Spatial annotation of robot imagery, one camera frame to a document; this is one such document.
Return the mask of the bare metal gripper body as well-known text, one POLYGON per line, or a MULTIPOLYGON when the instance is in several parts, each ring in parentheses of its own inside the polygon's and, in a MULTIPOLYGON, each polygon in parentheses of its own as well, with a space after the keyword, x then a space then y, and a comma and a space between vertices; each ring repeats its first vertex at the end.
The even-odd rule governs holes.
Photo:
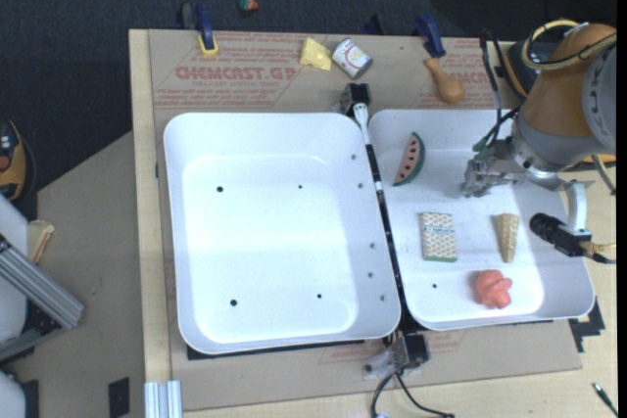
POLYGON ((524 181, 550 191, 561 190, 563 180, 556 165, 548 163, 535 153, 496 146, 481 162, 481 177, 489 177, 493 186, 518 185, 524 181))

